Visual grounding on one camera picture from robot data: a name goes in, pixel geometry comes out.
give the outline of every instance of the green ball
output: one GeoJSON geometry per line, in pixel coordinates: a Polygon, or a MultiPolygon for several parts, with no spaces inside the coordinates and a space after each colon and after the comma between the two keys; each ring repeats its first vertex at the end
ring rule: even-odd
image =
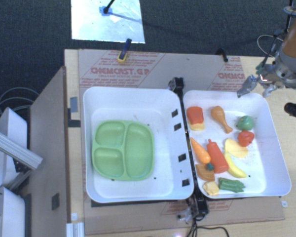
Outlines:
{"type": "Polygon", "coordinates": [[[253,120],[250,116],[243,116],[239,119],[237,127],[240,130],[251,130],[254,126],[253,120]]]}

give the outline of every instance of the toy ketchup bottle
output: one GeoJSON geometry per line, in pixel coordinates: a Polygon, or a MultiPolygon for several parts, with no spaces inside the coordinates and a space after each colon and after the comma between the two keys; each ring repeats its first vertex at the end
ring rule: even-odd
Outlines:
{"type": "Polygon", "coordinates": [[[211,164],[214,166],[214,173],[219,174],[227,171],[229,169],[228,163],[217,143],[209,139],[206,147],[211,157],[211,164]]]}

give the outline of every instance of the toy food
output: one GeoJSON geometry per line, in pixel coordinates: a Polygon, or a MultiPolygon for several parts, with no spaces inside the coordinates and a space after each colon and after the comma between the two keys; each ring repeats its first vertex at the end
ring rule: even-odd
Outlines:
{"type": "Polygon", "coordinates": [[[242,147],[237,141],[233,139],[226,139],[225,141],[225,153],[230,153],[237,158],[246,157],[249,150],[246,147],[242,147]]]}
{"type": "Polygon", "coordinates": [[[211,165],[211,157],[209,156],[208,152],[193,138],[191,138],[191,144],[199,161],[203,164],[211,165]]]}
{"type": "Polygon", "coordinates": [[[248,146],[255,138],[254,133],[243,130],[238,134],[238,141],[242,147],[248,146]]]}
{"type": "Polygon", "coordinates": [[[219,187],[217,183],[213,182],[206,182],[203,184],[203,189],[206,191],[206,193],[210,196],[218,195],[219,187]]]}
{"type": "Polygon", "coordinates": [[[242,116],[238,123],[237,123],[237,127],[240,130],[251,130],[254,126],[253,120],[250,116],[242,116]]]}
{"type": "Polygon", "coordinates": [[[215,106],[211,109],[211,115],[213,119],[217,120],[219,123],[223,125],[225,128],[226,133],[232,132],[232,128],[228,126],[226,119],[225,119],[225,112],[223,111],[222,107],[215,106]]]}
{"type": "Polygon", "coordinates": [[[192,130],[204,130],[203,109],[198,106],[189,107],[186,110],[187,123],[192,130]]]}
{"type": "Polygon", "coordinates": [[[229,169],[228,163],[216,142],[212,142],[210,139],[208,140],[207,152],[211,157],[214,173],[223,173],[229,169]]]}
{"type": "Polygon", "coordinates": [[[238,168],[235,163],[232,161],[231,156],[229,153],[224,153],[225,159],[229,165],[229,169],[228,172],[237,178],[245,178],[247,177],[247,174],[241,170],[240,168],[238,168]]]}
{"type": "Polygon", "coordinates": [[[221,190],[228,190],[235,193],[243,192],[243,189],[245,188],[244,184],[240,182],[239,180],[230,180],[227,178],[219,178],[219,188],[221,190]]]}
{"type": "Polygon", "coordinates": [[[197,175],[205,181],[215,181],[213,170],[208,170],[205,164],[195,165],[197,175]]]}

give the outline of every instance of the red tomato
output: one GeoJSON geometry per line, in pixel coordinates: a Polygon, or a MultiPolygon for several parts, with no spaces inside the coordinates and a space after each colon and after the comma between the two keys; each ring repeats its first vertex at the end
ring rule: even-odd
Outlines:
{"type": "Polygon", "coordinates": [[[246,130],[241,131],[238,135],[238,141],[242,147],[246,147],[247,145],[249,145],[254,138],[255,135],[252,132],[246,130]]]}

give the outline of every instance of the toy carrot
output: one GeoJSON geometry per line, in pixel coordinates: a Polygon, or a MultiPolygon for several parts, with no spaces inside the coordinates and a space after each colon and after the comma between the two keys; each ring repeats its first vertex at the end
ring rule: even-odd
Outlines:
{"type": "Polygon", "coordinates": [[[213,166],[211,165],[211,157],[208,154],[208,152],[193,138],[191,138],[191,144],[193,147],[193,150],[197,156],[197,158],[200,160],[201,163],[207,164],[207,168],[213,169],[213,166]]]}
{"type": "Polygon", "coordinates": [[[211,164],[214,166],[214,173],[223,173],[229,169],[228,163],[216,142],[209,139],[207,151],[211,157],[211,164]]]}

